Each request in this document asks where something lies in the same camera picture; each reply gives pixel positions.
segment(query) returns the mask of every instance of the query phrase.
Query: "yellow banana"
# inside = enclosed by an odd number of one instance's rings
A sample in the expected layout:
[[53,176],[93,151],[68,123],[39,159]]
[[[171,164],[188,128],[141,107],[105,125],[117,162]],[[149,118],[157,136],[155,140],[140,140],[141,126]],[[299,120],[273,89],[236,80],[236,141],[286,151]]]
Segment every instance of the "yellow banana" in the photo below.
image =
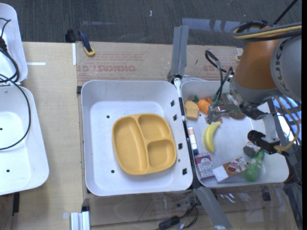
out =
[[213,136],[214,136],[216,129],[220,125],[221,125],[221,122],[209,124],[209,126],[205,130],[205,133],[203,134],[203,143],[205,144],[205,147],[209,152],[214,152]]

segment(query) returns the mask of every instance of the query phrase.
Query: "yellow cable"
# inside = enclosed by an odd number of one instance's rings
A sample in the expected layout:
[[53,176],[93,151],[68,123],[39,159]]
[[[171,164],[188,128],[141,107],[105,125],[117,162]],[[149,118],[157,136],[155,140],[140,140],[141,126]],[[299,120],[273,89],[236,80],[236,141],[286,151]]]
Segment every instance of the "yellow cable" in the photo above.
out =
[[295,123],[296,127],[297,127],[297,132],[295,134],[295,136],[293,137],[293,139],[291,140],[291,142],[283,147],[280,145],[275,145],[274,148],[277,150],[277,152],[282,152],[282,151],[286,151],[289,147],[292,146],[292,144],[294,143],[295,140],[297,140],[297,137],[299,135],[300,129],[299,129],[299,124],[298,122],[293,118],[291,112],[284,106],[284,104],[279,100],[279,98],[276,96],[275,99],[278,101],[279,105],[286,111],[287,114],[289,114],[289,116],[292,118],[293,122]]
[[297,26],[291,26],[291,27],[282,28],[282,29],[274,29],[274,30],[270,30],[270,31],[266,31],[266,32],[259,31],[257,33],[253,33],[253,34],[238,35],[238,36],[233,36],[233,37],[237,38],[237,39],[248,39],[248,38],[253,38],[253,37],[260,37],[260,36],[277,34],[277,33],[285,33],[285,32],[300,30],[300,29],[302,29],[302,26],[297,25]]

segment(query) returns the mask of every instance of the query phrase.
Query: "green bottle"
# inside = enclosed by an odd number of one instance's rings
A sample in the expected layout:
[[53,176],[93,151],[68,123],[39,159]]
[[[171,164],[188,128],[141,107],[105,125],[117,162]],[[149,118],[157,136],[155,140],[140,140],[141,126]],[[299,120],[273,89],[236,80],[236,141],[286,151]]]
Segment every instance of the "green bottle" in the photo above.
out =
[[249,161],[248,169],[244,172],[245,179],[250,182],[253,182],[257,179],[258,173],[262,167],[264,154],[264,151],[260,150],[257,155]]

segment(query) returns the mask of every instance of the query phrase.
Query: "white plastic tray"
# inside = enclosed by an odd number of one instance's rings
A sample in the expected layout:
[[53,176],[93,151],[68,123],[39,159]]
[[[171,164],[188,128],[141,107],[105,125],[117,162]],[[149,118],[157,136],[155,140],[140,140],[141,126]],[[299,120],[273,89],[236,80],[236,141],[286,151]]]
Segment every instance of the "white plastic tray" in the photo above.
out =
[[[93,80],[83,86],[81,96],[85,181],[93,194],[112,196],[179,191],[190,187],[193,175],[174,85],[167,81]],[[158,114],[168,122],[177,148],[177,160],[164,171],[130,175],[117,162],[112,126],[123,116],[140,113]]]
[[[220,86],[219,81],[187,81],[181,86],[183,101],[192,100],[196,95],[199,99],[213,96]],[[223,92],[229,89],[229,82],[225,83]],[[260,110],[269,112],[267,104],[260,106]],[[208,124],[205,121],[206,114],[200,112],[201,116],[197,120],[187,119],[187,125],[194,127],[199,154],[208,152],[203,143],[203,134]],[[243,152],[244,145],[248,142],[247,135],[251,130],[260,131],[265,134],[262,120],[254,121],[248,117],[240,120],[223,116],[223,122],[217,128],[214,135],[215,152],[210,153],[213,167],[216,168],[228,161],[241,156],[249,162],[250,157]],[[289,175],[289,169],[285,157],[275,154],[265,154],[263,166],[256,181],[248,182],[244,175],[238,174],[221,182],[217,182],[215,177],[205,178],[200,182],[210,188],[242,186],[250,184],[267,184],[284,182]]]
[[[27,77],[27,66],[21,41],[17,13],[10,5],[0,3],[0,17],[11,19],[3,38],[7,49],[16,61],[19,82]],[[0,20],[0,34],[5,21]],[[10,77],[15,69],[10,60],[0,53],[1,74]],[[42,185],[49,175],[44,141],[31,92],[21,87],[28,97],[31,109],[31,126],[28,135],[16,146],[0,150],[0,195],[32,189]],[[28,127],[28,106],[22,92],[14,85],[0,85],[0,148],[17,142]]]

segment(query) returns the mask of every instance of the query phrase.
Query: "yellow plate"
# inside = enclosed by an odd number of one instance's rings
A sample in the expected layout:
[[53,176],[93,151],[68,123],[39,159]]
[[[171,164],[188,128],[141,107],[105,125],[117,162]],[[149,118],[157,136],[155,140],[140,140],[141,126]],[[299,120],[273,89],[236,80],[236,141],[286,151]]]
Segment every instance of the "yellow plate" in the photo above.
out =
[[121,117],[113,125],[112,139],[119,165],[128,174],[166,170],[176,161],[172,131],[157,114]]

